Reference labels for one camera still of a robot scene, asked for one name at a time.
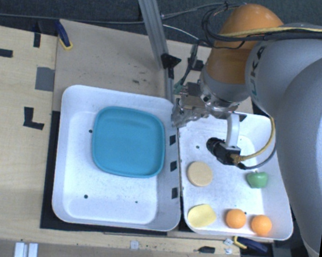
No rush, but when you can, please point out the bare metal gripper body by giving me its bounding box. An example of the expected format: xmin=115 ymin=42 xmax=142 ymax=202
xmin=176 ymin=80 xmax=243 ymax=122

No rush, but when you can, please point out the blue plate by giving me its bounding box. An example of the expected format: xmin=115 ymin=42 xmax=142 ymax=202
xmin=87 ymin=103 xmax=172 ymax=183

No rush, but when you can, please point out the beige round biscuit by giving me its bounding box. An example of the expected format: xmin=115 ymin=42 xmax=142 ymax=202
xmin=185 ymin=159 xmax=215 ymax=189

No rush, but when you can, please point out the white plastic tray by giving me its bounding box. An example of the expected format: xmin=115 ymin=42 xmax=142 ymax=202
xmin=44 ymin=82 xmax=198 ymax=239
xmin=161 ymin=103 xmax=309 ymax=248

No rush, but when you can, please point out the green toy pepper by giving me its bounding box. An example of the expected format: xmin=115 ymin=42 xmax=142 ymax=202
xmin=244 ymin=169 xmax=270 ymax=191

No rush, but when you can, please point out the yellow toy cheese slice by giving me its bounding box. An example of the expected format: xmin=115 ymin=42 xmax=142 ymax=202
xmin=185 ymin=201 xmax=219 ymax=232

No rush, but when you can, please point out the orange toy orange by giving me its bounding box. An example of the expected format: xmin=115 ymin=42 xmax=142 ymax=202
xmin=223 ymin=206 xmax=249 ymax=231
xmin=249 ymin=213 xmax=275 ymax=238

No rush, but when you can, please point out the black cylinder on white bracket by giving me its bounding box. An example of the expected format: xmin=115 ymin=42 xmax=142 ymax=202
xmin=203 ymin=109 xmax=247 ymax=167

